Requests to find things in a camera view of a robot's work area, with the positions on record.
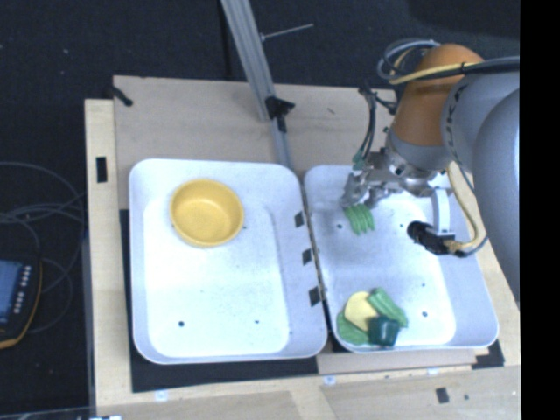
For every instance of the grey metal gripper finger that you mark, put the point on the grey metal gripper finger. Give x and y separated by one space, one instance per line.
352 195
376 196

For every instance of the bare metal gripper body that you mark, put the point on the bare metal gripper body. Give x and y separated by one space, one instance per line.
387 171

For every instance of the light green ribbed toy vegetable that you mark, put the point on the light green ribbed toy vegetable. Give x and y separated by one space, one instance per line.
361 220
387 305

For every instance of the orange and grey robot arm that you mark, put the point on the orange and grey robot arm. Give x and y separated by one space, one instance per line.
481 147

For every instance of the white plastic tray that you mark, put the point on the white plastic tray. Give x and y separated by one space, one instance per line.
385 265
219 287

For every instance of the yellow toy food slice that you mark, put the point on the yellow toy food slice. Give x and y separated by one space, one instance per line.
358 310

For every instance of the dark green toy bell pepper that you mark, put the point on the dark green toy bell pepper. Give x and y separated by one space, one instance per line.
383 331

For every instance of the light green toy leaf vegetable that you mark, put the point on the light green toy leaf vegetable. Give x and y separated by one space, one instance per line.
349 331

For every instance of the yellow bowl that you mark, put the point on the yellow bowl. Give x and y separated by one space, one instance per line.
205 212

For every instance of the brown cardboard board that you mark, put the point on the brown cardboard board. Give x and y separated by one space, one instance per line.
184 121

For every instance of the black cylinder on white bracket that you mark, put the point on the black cylinder on white bracket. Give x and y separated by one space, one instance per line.
431 236

